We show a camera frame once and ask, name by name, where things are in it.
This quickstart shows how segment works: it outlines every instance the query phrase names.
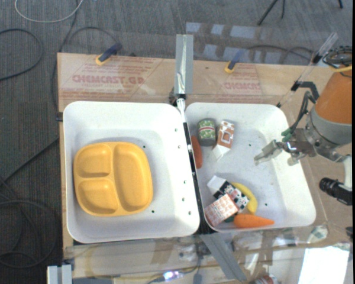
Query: gray carpet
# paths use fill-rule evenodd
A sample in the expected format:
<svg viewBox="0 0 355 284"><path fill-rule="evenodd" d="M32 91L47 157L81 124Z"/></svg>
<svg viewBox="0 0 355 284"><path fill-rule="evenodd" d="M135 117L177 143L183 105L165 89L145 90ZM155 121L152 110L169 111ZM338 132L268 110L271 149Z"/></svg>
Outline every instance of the gray carpet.
<svg viewBox="0 0 355 284"><path fill-rule="evenodd" d="M122 43L120 54L125 56L174 58L175 35L191 33L196 59L225 61L234 50L258 44L266 47L259 54L245 54L242 62L302 65L308 64L309 51L316 50L332 32L339 36L338 46L352 46L353 41L353 0L342 0L343 9L337 0L286 0L282 19L283 0L279 0L262 25L257 22L272 0L84 0L76 18L52 24L21 18L14 1L0 0L0 31L21 28L32 32L42 42L43 54L30 71L0 80L0 177L15 195L2 183L0 192L51 212L21 204L34 220L33 230L18 204L0 206L0 283L45 283L46 266L62 263L60 153L55 141L59 132L51 91L56 85L56 53L100 53L112 45L110 36L90 29L78 32L62 46L69 31L71 35L88 26L108 31ZM70 14L75 0L19 0L18 6L30 18L52 20ZM302 46L307 51L301 50L304 56L300 57L268 45ZM39 53L37 40L26 32L1 34L0 77L29 67ZM9 200L0 196L1 201Z"/></svg>

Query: yellow clamp tip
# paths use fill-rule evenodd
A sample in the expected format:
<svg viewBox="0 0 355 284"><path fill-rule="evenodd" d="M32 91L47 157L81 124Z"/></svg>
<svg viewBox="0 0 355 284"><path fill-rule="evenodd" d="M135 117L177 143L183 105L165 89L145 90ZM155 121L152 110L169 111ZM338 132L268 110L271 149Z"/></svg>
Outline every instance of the yellow clamp tip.
<svg viewBox="0 0 355 284"><path fill-rule="evenodd" d="M230 62L231 62L231 61L229 61L228 63L226 63L226 66L225 66L225 68L224 68L225 72L227 72L227 73L232 73L233 71L235 71L235 66L233 67L233 69L230 69L230 68L229 68Z"/></svg>
<svg viewBox="0 0 355 284"><path fill-rule="evenodd" d="M104 60L103 62L101 62L101 61L99 60L100 57L101 57L101 55L96 57L96 64L97 64L98 66L104 65L104 64L105 64L106 62L108 62L109 59L110 59L110 58L107 58L106 60Z"/></svg>

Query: metal bar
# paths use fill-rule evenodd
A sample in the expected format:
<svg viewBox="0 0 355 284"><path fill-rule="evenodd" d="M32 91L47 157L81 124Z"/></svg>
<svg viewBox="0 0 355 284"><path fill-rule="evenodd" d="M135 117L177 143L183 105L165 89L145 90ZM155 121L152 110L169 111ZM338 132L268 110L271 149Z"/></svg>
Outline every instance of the metal bar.
<svg viewBox="0 0 355 284"><path fill-rule="evenodd" d="M175 94L193 91L193 35L176 36Z"/></svg>
<svg viewBox="0 0 355 284"><path fill-rule="evenodd" d="M261 19L259 19L257 25L262 24L263 20L267 17L271 9L274 7L274 5L277 3L278 0L273 0L272 3L269 5L268 9L264 12L262 15Z"/></svg>
<svg viewBox="0 0 355 284"><path fill-rule="evenodd" d="M241 270L233 253L226 245L220 233L200 235L202 241L209 248L210 252L221 266L222 271L229 280L236 279L238 281L247 280L245 274Z"/></svg>
<svg viewBox="0 0 355 284"><path fill-rule="evenodd" d="M48 266L47 284L72 284L71 265Z"/></svg>

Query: green can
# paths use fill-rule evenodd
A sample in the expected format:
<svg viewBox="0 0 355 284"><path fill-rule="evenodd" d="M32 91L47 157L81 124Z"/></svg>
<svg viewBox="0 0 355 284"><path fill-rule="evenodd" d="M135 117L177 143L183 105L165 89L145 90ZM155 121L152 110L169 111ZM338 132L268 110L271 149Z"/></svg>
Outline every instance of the green can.
<svg viewBox="0 0 355 284"><path fill-rule="evenodd" d="M213 146L215 144L215 122L213 119L203 119L197 124L198 140L201 146Z"/></svg>

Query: white plastic tray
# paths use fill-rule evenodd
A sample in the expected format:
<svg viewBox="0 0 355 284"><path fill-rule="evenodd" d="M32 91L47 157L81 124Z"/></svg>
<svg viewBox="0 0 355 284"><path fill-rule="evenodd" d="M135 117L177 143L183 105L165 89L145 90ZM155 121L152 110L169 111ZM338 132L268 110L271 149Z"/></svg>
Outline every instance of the white plastic tray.
<svg viewBox="0 0 355 284"><path fill-rule="evenodd" d="M63 112L67 228L81 243L182 237L193 234L199 213L182 118L168 104L74 102ZM79 206L73 159L85 145L127 141L140 146L150 164L153 200L143 212L94 217Z"/></svg>
<svg viewBox="0 0 355 284"><path fill-rule="evenodd" d="M314 222L316 210L300 163L289 166L290 155L283 152L273 160L254 164L254 156L273 139L281 140L281 132L288 128L279 108L263 104L193 103L187 107L186 117L191 135L197 135L197 123L204 118L213 118L217 125L222 120L235 124L232 148L219 161L212 147L201 147L203 166L197 175L203 207L215 200L206 184L217 175L245 184L253 191L259 203L256 214L275 221L259 229L300 227ZM214 230L228 232L236 228L232 222L222 222Z"/></svg>

